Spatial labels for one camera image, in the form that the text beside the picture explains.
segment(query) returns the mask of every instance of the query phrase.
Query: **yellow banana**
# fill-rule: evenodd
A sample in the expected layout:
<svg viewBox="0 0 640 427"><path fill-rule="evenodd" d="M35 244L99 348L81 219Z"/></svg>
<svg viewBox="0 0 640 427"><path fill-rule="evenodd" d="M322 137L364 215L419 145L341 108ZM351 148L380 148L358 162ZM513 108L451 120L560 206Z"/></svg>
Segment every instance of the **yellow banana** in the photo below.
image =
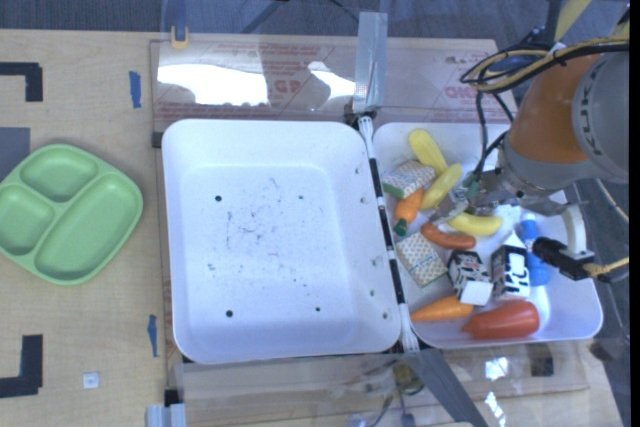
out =
<svg viewBox="0 0 640 427"><path fill-rule="evenodd" d="M462 176L462 166L457 162L451 164L436 178L422 196L420 208L422 210L435 208L447 193L458 183Z"/></svg>
<svg viewBox="0 0 640 427"><path fill-rule="evenodd" d="M436 176L447 169L447 162L444 160L438 144L425 130L413 130L409 134L409 146L421 164L431 166L435 170Z"/></svg>
<svg viewBox="0 0 640 427"><path fill-rule="evenodd" d="M493 235L502 226L502 217L497 215L472 215L462 212L448 221L448 224L454 230L461 231L467 235Z"/></svg>

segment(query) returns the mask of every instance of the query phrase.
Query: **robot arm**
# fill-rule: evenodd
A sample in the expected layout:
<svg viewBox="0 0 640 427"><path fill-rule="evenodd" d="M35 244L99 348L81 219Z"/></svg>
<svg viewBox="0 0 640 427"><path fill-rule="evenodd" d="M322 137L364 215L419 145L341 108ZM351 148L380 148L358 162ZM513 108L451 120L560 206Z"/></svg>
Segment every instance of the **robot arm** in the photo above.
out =
<svg viewBox="0 0 640 427"><path fill-rule="evenodd" d="M628 183L628 153L629 53L567 61L534 79L467 209L519 203L558 214L562 206L549 196L578 180Z"/></svg>

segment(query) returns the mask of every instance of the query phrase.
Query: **small cardboard box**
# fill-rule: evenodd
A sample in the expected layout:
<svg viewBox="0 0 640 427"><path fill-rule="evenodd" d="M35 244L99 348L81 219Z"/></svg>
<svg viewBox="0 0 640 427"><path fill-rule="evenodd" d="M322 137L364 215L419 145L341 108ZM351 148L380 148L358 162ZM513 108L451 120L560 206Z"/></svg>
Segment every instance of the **small cardboard box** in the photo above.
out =
<svg viewBox="0 0 640 427"><path fill-rule="evenodd" d="M447 273L440 255L419 231L396 244L398 259L419 287Z"/></svg>
<svg viewBox="0 0 640 427"><path fill-rule="evenodd" d="M491 255L491 272L494 299L513 301L529 297L531 285L525 248L500 246Z"/></svg>
<svg viewBox="0 0 640 427"><path fill-rule="evenodd" d="M384 176L382 189L396 198L402 199L424 187L435 176L435 170L431 166L425 166L415 160L408 160Z"/></svg>
<svg viewBox="0 0 640 427"><path fill-rule="evenodd" d="M461 303L484 306L489 302L493 283L478 253L453 251L447 269Z"/></svg>

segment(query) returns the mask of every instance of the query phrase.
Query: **green divided plate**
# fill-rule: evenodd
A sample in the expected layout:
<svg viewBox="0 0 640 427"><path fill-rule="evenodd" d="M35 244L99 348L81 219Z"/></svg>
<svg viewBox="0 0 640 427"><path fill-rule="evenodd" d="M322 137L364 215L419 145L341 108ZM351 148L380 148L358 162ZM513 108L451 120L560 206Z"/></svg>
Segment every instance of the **green divided plate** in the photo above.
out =
<svg viewBox="0 0 640 427"><path fill-rule="evenodd" d="M44 146L0 182L0 253L52 283L83 283L120 250L142 205L112 165L75 146Z"/></svg>

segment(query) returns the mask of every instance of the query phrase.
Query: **toy food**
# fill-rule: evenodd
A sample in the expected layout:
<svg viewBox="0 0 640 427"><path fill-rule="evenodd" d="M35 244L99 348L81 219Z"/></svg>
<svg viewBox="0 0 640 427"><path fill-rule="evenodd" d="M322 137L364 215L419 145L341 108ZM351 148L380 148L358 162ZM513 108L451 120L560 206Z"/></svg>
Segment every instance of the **toy food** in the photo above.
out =
<svg viewBox="0 0 640 427"><path fill-rule="evenodd" d="M447 222L454 230L468 235L493 235L502 226L502 217L497 215L472 215L462 212Z"/></svg>
<svg viewBox="0 0 640 427"><path fill-rule="evenodd" d="M460 302L484 306L491 299L493 283L478 253L454 249L447 272Z"/></svg>
<svg viewBox="0 0 640 427"><path fill-rule="evenodd" d="M423 188L435 177L432 167L423 166L416 160L408 160L382 178L382 189L396 198L406 198Z"/></svg>
<svg viewBox="0 0 640 427"><path fill-rule="evenodd" d="M409 146L423 165L431 166L435 169L436 176L442 174L447 168L447 162L444 160L438 144L425 130L417 129L412 131L409 134Z"/></svg>
<svg viewBox="0 0 640 427"><path fill-rule="evenodd" d="M476 238L473 235L445 233L432 223L424 223L420 233L425 239L445 249L471 249L476 245Z"/></svg>
<svg viewBox="0 0 640 427"><path fill-rule="evenodd" d="M462 330L477 339L495 339L527 336L539 327L536 307L529 301L517 301L474 315Z"/></svg>
<svg viewBox="0 0 640 427"><path fill-rule="evenodd" d="M466 317L473 312L472 304L461 303L455 295L449 295L423 306L411 313L411 320L427 322L433 320Z"/></svg>
<svg viewBox="0 0 640 427"><path fill-rule="evenodd" d="M419 287L425 287L447 273L440 255L420 232L398 242L396 253Z"/></svg>
<svg viewBox="0 0 640 427"><path fill-rule="evenodd" d="M462 166L457 162L455 164L451 164L442 173L440 173L438 178L436 178L426 190L422 197L420 208L422 210L426 210L428 208L438 206L442 201L442 198L444 198L453 186L458 183L461 176Z"/></svg>
<svg viewBox="0 0 640 427"><path fill-rule="evenodd" d="M407 225L413 222L418 215L423 194L424 189L420 188L409 194L406 198L399 199L396 203L394 211L396 225L393 227L393 231L398 235L404 236L407 234Z"/></svg>

